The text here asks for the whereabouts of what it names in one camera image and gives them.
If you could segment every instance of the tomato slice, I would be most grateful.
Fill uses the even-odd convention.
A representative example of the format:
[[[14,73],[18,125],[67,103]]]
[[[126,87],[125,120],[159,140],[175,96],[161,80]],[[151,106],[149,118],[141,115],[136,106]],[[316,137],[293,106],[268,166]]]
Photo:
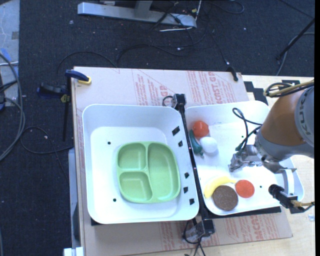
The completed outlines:
[[[209,134],[209,126],[203,121],[196,121],[193,125],[193,134],[197,138],[202,138]]]
[[[246,179],[241,179],[235,184],[235,191],[242,198],[250,198],[255,193],[255,186]]]

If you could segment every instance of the brown disc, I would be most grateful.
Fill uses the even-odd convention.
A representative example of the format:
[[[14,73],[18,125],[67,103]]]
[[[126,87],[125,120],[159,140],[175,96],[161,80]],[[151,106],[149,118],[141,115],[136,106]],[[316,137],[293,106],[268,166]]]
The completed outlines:
[[[218,186],[212,195],[214,204],[221,210],[231,211],[238,204],[238,195],[236,191],[226,185]]]

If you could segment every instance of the white tray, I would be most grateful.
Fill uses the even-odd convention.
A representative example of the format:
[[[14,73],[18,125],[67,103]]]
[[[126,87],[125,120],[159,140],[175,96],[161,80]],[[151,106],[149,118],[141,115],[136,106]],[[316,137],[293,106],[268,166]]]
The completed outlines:
[[[184,221],[199,201],[181,115],[170,107],[93,104],[82,114],[88,212],[101,224]],[[180,131],[173,135],[173,130]],[[155,141],[173,150],[181,191],[167,202],[133,203],[119,190],[116,153],[130,142]]]
[[[242,142],[246,134],[243,120],[232,112],[232,109],[235,107],[242,111],[247,120],[260,124],[264,122],[270,111],[266,104],[253,100],[194,106],[185,110],[188,131],[192,129],[196,121],[201,120],[209,125],[209,135],[217,141],[218,151],[215,154],[204,153],[203,156],[199,154],[195,155],[195,163],[202,192],[210,179],[225,175],[237,181],[241,179],[249,180],[253,183],[255,189],[254,195],[250,198],[239,196],[238,205],[233,210],[225,211],[219,209],[211,197],[203,197],[206,207],[216,215],[225,216],[280,206],[279,201],[274,199],[268,191],[269,186],[272,184],[288,189],[288,191],[298,196],[299,201],[302,200],[304,189],[296,171],[293,173],[288,172],[286,176],[283,174],[273,174],[263,166],[247,166],[234,172],[229,172],[228,164],[230,164],[232,155],[236,152],[235,148]],[[249,132],[256,127],[256,125],[248,123]],[[255,135],[253,134],[249,138],[248,144],[254,144],[254,140]],[[294,167],[290,159],[283,161],[283,166],[287,166],[288,168]],[[235,188],[234,184],[231,183],[228,186]]]

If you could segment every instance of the table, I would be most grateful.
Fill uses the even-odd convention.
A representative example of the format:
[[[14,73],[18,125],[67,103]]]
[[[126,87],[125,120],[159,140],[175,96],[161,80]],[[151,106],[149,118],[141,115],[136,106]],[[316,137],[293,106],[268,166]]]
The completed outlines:
[[[79,72],[86,72],[86,68],[75,68],[76,71]],[[244,82],[252,82],[254,86],[254,92],[248,92],[248,98],[250,100],[254,100],[254,94],[259,92],[259,89],[264,89],[268,85],[281,82],[282,80],[289,80],[289,81],[300,81],[301,83],[307,82],[313,79],[313,77],[292,77],[292,76],[253,76],[253,75],[241,75],[238,76],[242,77]],[[114,90],[114,84],[116,81],[114,80],[99,80],[99,83],[105,83],[105,90],[102,91],[100,96],[96,98],[97,103],[104,102],[106,104],[117,104],[119,102],[119,98],[117,97],[121,95],[120,92]],[[77,192],[77,209],[75,211],[78,214],[78,229],[79,229],[79,242],[73,240],[74,243],[72,245],[73,248],[78,247],[77,256],[78,255],[111,255],[112,248],[120,247],[128,247],[128,252],[134,252],[138,250],[137,248],[143,248],[150,246],[149,244],[144,243],[144,238],[149,239],[149,236],[152,236],[153,232],[146,232],[142,235],[139,239],[134,238],[135,229],[141,227],[142,224],[134,223],[130,225],[92,225],[90,216],[88,214],[87,205],[86,205],[86,183],[84,181],[84,172],[82,165],[83,159],[79,157],[81,154],[81,144],[83,143],[79,130],[79,113],[77,113],[78,106],[87,105],[89,104],[90,100],[86,102],[84,95],[82,97],[79,95],[75,88],[75,82],[72,83],[72,111],[73,111],[73,126],[74,126],[74,156],[75,156],[75,180],[76,180],[76,192]],[[111,100],[106,101],[106,97],[104,93],[115,93]],[[271,107],[275,102],[274,99],[268,98],[267,102]],[[314,159],[310,159],[305,156],[294,156],[292,157],[292,162],[294,163],[295,167],[297,168],[299,178],[303,184],[305,195],[304,195],[304,202],[310,202],[315,200],[315,173],[314,173]],[[71,202],[71,210],[75,207],[75,204]],[[300,256],[302,254],[311,256],[316,254],[315,250],[315,209],[314,207],[311,208],[309,211],[299,214],[290,214],[289,210],[284,209],[288,222],[290,224],[290,228],[292,230],[293,237],[290,238],[282,238],[282,239],[273,239],[273,240],[264,240],[264,241],[257,241],[257,242],[245,242],[245,243],[235,243],[235,244],[228,244],[228,245],[217,245],[217,246],[209,246],[204,247],[204,252],[207,256],[209,255],[221,255],[221,256],[230,256],[230,255],[237,255],[237,256],[245,256],[245,255],[264,255],[264,256],[274,256],[279,253],[285,256]],[[125,240],[122,240],[121,237],[109,237],[108,242],[109,245],[106,245],[106,240],[103,238],[104,233],[108,229],[108,232],[119,232],[118,234],[126,234],[124,235]],[[182,249],[182,250],[171,250],[171,251],[162,251],[162,252],[150,252],[143,254],[145,256],[165,256],[165,255],[172,255],[172,256],[181,256],[184,254],[193,255],[194,249]]]

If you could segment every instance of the black hole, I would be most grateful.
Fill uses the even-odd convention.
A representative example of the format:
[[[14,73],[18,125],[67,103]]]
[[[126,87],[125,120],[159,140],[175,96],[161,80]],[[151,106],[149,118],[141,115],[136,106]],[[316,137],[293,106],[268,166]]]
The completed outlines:
[[[174,130],[172,131],[172,135],[175,136],[179,131],[180,131],[180,128],[179,128],[179,126],[177,126],[177,127],[174,128]]]

